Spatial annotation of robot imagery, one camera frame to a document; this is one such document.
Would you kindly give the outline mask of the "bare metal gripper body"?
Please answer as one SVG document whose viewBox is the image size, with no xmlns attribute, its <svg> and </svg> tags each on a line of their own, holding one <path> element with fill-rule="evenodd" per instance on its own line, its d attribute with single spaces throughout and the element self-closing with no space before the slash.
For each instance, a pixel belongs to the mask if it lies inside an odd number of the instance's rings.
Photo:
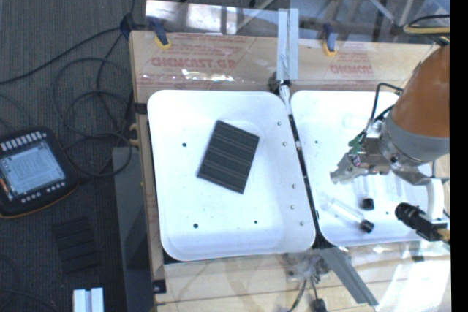
<svg viewBox="0 0 468 312">
<path fill-rule="evenodd" d="M 358 135 L 358 149 L 355 155 L 355 166 L 362 170 L 362 175 L 387 175 L 390 162 L 381 151 L 383 120 L 377 120 Z"/>
</svg>

